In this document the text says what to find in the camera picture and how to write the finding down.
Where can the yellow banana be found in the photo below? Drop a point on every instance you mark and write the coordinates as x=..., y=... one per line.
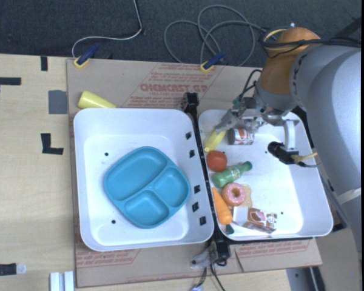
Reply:
x=213, y=141

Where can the pink doughnut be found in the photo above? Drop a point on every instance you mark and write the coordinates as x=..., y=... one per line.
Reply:
x=227, y=197

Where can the red tomato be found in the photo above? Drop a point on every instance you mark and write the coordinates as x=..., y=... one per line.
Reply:
x=217, y=160

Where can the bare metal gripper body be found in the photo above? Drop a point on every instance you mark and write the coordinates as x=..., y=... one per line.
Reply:
x=251, y=110

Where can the orange carrot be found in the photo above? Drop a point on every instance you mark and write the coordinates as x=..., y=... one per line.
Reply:
x=222, y=209

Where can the blue divided plate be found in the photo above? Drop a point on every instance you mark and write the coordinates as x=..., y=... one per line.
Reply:
x=145, y=186

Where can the brown and white carton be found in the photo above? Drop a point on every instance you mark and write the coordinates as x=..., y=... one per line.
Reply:
x=256, y=218

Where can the yellow cone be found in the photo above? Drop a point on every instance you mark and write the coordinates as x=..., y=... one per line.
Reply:
x=92, y=100

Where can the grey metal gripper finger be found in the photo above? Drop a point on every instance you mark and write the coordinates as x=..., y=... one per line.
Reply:
x=225, y=122

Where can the brown cardboard board red print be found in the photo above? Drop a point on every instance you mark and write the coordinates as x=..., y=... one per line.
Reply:
x=157, y=80

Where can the orange and white can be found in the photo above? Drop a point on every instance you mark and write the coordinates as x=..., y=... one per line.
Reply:
x=242, y=136

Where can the thin black rod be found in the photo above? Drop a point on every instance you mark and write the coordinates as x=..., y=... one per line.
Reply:
x=201, y=150

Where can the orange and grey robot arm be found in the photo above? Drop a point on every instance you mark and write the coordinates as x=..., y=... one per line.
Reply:
x=327, y=95

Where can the green bottle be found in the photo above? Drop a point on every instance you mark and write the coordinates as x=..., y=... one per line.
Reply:
x=229, y=176

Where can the white plastic tray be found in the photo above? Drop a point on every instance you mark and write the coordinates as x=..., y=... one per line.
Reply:
x=279, y=189
x=139, y=126

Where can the tan bread slice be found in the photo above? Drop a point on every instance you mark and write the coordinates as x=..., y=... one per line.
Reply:
x=248, y=197

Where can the black cylinder on white bracket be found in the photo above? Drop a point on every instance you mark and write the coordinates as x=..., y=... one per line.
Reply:
x=281, y=152

